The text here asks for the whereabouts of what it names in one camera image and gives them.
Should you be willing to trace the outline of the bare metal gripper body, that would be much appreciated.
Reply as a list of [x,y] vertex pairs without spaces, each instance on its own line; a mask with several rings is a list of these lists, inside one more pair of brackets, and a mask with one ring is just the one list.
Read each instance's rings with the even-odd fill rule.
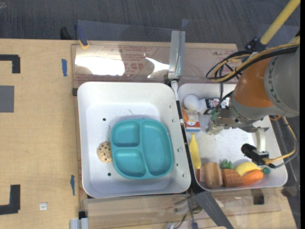
[[239,115],[233,108],[214,108],[209,116],[209,123],[224,126],[225,129],[240,128],[244,131],[253,129],[253,121]]

